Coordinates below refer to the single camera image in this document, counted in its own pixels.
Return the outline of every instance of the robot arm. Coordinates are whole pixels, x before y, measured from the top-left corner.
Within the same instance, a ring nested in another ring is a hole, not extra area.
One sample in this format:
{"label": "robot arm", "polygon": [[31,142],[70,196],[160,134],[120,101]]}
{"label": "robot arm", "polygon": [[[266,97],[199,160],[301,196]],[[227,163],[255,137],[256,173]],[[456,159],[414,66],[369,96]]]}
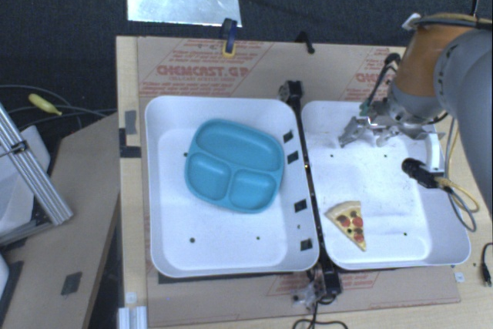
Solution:
{"label": "robot arm", "polygon": [[414,27],[387,97],[363,103],[340,144],[366,129],[378,135],[379,146],[401,133],[424,139],[426,125],[446,111],[459,123],[466,157],[491,213],[491,21],[433,15],[416,20]]}

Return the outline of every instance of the blue divided plate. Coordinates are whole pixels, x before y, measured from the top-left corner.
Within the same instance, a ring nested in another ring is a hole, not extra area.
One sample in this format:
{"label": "blue divided plate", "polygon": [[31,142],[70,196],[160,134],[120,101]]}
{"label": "blue divided plate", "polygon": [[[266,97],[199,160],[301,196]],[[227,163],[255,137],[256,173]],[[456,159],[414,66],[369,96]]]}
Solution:
{"label": "blue divided plate", "polygon": [[242,213],[259,213],[274,200],[284,153],[272,136],[224,119],[202,124],[186,157],[185,180],[200,199]]}

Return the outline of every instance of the pepperoni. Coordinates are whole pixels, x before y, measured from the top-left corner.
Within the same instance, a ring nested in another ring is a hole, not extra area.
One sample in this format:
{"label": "pepperoni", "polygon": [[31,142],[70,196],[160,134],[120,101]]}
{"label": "pepperoni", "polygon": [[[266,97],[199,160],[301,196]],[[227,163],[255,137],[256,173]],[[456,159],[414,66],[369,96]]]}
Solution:
{"label": "pepperoni", "polygon": [[362,243],[362,242],[364,241],[364,236],[363,236],[363,234],[355,233],[355,234],[354,234],[354,239],[355,239],[358,243]]}
{"label": "pepperoni", "polygon": [[353,225],[356,227],[363,227],[363,219],[360,217],[353,218]]}
{"label": "pepperoni", "polygon": [[340,215],[337,217],[337,220],[340,222],[340,224],[343,227],[348,227],[351,225],[351,221],[349,218],[347,218],[345,215]]}

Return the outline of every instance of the pizza slice toy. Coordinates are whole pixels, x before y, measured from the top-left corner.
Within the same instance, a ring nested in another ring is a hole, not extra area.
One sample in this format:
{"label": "pizza slice toy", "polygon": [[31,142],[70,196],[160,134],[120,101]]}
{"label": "pizza slice toy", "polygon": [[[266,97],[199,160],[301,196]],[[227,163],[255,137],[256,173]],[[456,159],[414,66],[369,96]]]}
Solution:
{"label": "pizza slice toy", "polygon": [[353,243],[363,251],[367,244],[364,241],[363,218],[361,218],[361,202],[349,201],[337,204],[329,209],[325,216],[331,220]]}

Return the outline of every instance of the yellow object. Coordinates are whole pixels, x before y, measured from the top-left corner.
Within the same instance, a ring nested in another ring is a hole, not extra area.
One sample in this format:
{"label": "yellow object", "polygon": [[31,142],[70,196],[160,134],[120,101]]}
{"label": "yellow object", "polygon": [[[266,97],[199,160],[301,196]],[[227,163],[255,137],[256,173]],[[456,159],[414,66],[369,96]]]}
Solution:
{"label": "yellow object", "polygon": [[43,99],[41,96],[36,95],[35,93],[29,95],[29,102],[31,102],[34,106],[38,107],[44,112],[56,114],[57,116],[62,115],[62,112],[59,111],[53,104],[51,104],[48,100]]}
{"label": "yellow object", "polygon": [[227,42],[224,42],[224,45],[223,45],[223,56],[224,56],[224,58],[233,58],[236,55],[236,43],[233,44],[233,51],[231,51],[231,52],[226,52],[226,45],[227,45]]}
{"label": "yellow object", "polygon": [[[475,208],[472,209],[471,212],[477,213],[479,211],[478,201],[467,190],[462,188],[462,186],[457,185],[456,183],[450,181],[448,178],[444,178],[444,177],[436,177],[435,180],[437,181],[438,185],[440,185],[440,186],[443,186],[443,187],[448,186],[449,188],[455,188],[456,190],[460,190],[465,196],[467,196],[475,204]],[[465,209],[465,207],[462,206],[462,204],[457,199],[455,199],[455,197],[454,197],[454,200],[455,200],[456,204],[461,209],[463,209],[463,210]]]}

